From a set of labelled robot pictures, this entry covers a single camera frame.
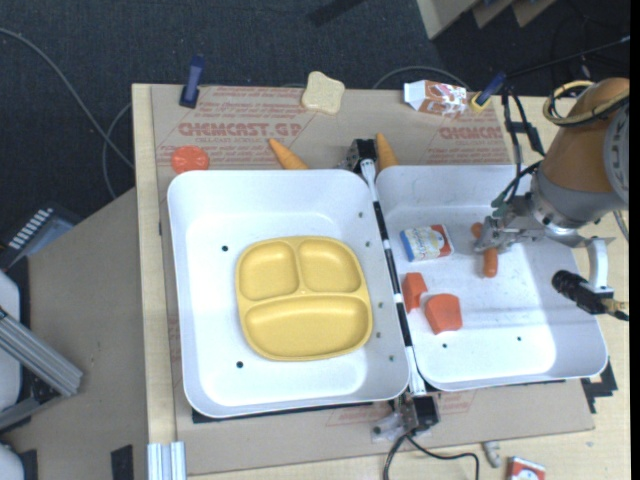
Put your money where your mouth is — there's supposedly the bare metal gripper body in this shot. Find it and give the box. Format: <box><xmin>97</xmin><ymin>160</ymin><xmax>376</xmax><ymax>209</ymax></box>
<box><xmin>483</xmin><ymin>195</ymin><xmax>586</xmax><ymax>247</ymax></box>

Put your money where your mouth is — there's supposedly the orange sausage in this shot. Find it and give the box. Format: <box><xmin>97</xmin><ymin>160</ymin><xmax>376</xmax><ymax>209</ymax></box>
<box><xmin>470</xmin><ymin>221</ymin><xmax>500</xmax><ymax>279</ymax></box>

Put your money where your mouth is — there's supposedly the blue white and red carton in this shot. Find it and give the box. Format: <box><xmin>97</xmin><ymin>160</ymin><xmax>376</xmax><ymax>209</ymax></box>
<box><xmin>399</xmin><ymin>224</ymin><xmax>456</xmax><ymax>263</ymax></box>

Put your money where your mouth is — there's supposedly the white plastic tray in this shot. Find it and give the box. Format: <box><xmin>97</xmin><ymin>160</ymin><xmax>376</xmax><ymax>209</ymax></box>
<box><xmin>166</xmin><ymin>168</ymin><xmax>412</xmax><ymax>420</ymax></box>
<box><xmin>373</xmin><ymin>164</ymin><xmax>610</xmax><ymax>393</ymax></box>

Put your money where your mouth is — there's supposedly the large orange block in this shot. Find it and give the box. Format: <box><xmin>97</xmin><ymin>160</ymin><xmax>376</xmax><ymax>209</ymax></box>
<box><xmin>424</xmin><ymin>293</ymin><xmax>464</xmax><ymax>336</ymax></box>

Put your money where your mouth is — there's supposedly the small orange block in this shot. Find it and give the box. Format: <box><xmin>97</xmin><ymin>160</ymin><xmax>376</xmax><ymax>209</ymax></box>
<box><xmin>402</xmin><ymin>272</ymin><xmax>429</xmax><ymax>315</ymax></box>

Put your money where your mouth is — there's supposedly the thin black and white rod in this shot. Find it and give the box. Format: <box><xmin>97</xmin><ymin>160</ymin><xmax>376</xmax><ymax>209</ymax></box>
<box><xmin>360</xmin><ymin>159</ymin><xmax>427</xmax><ymax>395</ymax></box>

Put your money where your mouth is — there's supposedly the orange carrot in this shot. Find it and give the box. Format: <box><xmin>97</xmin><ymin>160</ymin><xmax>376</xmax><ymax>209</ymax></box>
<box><xmin>268</xmin><ymin>138</ymin><xmax>309</xmax><ymax>171</ymax></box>
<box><xmin>375</xmin><ymin>132</ymin><xmax>400</xmax><ymax>170</ymax></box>

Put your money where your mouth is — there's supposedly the yellow divided plate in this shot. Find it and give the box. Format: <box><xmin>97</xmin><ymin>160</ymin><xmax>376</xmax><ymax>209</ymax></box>
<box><xmin>234</xmin><ymin>235</ymin><xmax>375</xmax><ymax>363</ymax></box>

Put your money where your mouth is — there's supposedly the beige bread slice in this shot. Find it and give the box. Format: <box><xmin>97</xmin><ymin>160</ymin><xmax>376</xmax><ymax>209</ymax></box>
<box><xmin>300</xmin><ymin>70</ymin><xmax>347</xmax><ymax>116</ymax></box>

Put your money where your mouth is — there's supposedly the red and white packet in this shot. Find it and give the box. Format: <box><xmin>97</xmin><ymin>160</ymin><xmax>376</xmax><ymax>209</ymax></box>
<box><xmin>505</xmin><ymin>455</ymin><xmax>547</xmax><ymax>480</ymax></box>

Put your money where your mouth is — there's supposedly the brown cardboard board red print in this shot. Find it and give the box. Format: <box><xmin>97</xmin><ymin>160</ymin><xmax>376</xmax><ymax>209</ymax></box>
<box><xmin>149</xmin><ymin>84</ymin><xmax>597</xmax><ymax>477</ymax></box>

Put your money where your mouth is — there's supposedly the orange round disc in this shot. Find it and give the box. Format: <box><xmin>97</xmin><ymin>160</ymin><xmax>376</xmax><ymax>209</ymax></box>
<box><xmin>170</xmin><ymin>145</ymin><xmax>211</xmax><ymax>174</ymax></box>

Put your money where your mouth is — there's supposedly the black cylinder on white bracket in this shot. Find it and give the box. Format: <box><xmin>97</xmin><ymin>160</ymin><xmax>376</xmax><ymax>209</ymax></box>
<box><xmin>551</xmin><ymin>237</ymin><xmax>617</xmax><ymax>316</ymax></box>

